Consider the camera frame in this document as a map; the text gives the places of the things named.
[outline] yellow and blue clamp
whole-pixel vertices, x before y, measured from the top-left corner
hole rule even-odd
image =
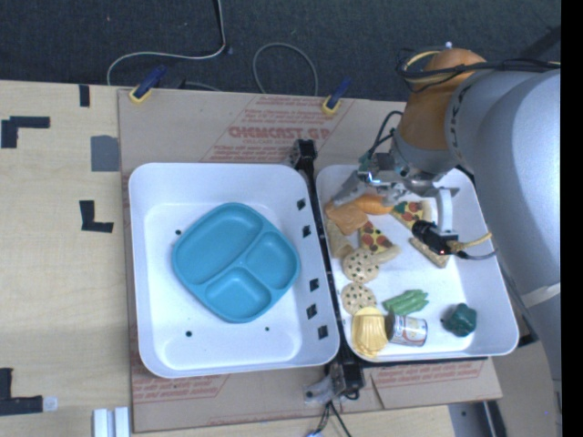
[[[351,78],[346,76],[342,83],[336,87],[334,92],[332,92],[329,96],[324,99],[322,104],[322,112],[326,115],[332,116],[340,108],[340,97],[344,95],[344,93],[348,90],[348,86],[352,83]]]
[[[154,68],[140,84],[129,91],[129,100],[134,104],[141,104],[152,94],[152,87],[158,84],[167,71],[164,65]]]

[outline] black fabric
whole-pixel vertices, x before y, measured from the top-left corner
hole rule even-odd
[[[401,48],[451,41],[487,60],[560,61],[561,0],[220,0],[229,55],[207,61],[124,60],[111,73],[135,86],[155,66],[220,90],[258,92],[251,61],[262,46],[297,46],[317,68],[322,96],[349,76],[348,97],[406,100],[394,72]],[[120,56],[195,56],[220,45],[213,0],[1,0],[0,78],[106,84]],[[312,95],[301,56],[270,50],[258,60],[265,90]]]

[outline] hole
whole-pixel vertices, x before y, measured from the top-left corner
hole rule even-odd
[[[318,328],[318,340],[325,339],[328,336],[328,327],[322,325]]]
[[[308,319],[311,319],[313,316],[315,316],[318,313],[318,310],[316,309],[316,305],[312,304],[307,310],[306,313],[308,314]]]

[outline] white tray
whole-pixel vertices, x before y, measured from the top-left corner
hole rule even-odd
[[[324,206],[340,190],[341,184],[355,170],[353,166],[330,166],[324,168],[316,179],[321,212]],[[459,188],[453,198],[453,228],[460,241],[472,241],[487,233],[474,186],[462,172],[454,169],[436,184],[438,187]],[[420,200],[411,195],[408,200]],[[437,210],[434,199],[429,199],[433,208],[433,220]],[[409,289],[422,289],[428,293],[429,304],[412,317],[427,321],[427,340],[424,346],[405,346],[388,343],[374,359],[361,356],[371,362],[429,361],[442,359],[472,358],[508,354],[518,342],[518,328],[512,306],[506,292],[496,257],[484,260],[465,260],[451,257],[444,269],[439,269],[409,243],[411,232],[405,225],[390,215],[370,216],[372,223],[394,243],[402,253],[381,266],[379,277],[366,286],[373,291],[377,307],[386,313],[382,301]],[[357,233],[351,242],[358,245]],[[466,250],[468,254],[480,255],[493,250],[491,241]],[[342,263],[332,259],[332,274],[336,295],[340,304],[346,339],[352,347],[352,316],[342,308],[340,292],[351,281],[343,274]],[[477,311],[476,330],[464,338],[456,337],[445,330],[442,319],[452,306],[464,302]]]
[[[129,180],[138,346],[166,378],[315,366],[340,334],[303,177],[284,165],[151,163]],[[174,274],[178,231],[227,202],[269,220],[300,255],[300,276],[258,319],[229,323],[205,308]]]

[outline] wooden table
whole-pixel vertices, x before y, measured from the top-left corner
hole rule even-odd
[[[0,368],[12,395],[55,396],[58,409],[0,417],[2,436],[88,436],[92,411],[131,407],[121,178],[93,172],[90,138],[118,136],[117,90],[0,82],[0,117],[50,117],[0,148]],[[80,200],[96,202],[111,233],[82,231]],[[453,437],[447,406],[343,417],[357,435]],[[319,418],[258,422],[162,435],[303,436]],[[331,418],[326,436],[342,436]]]

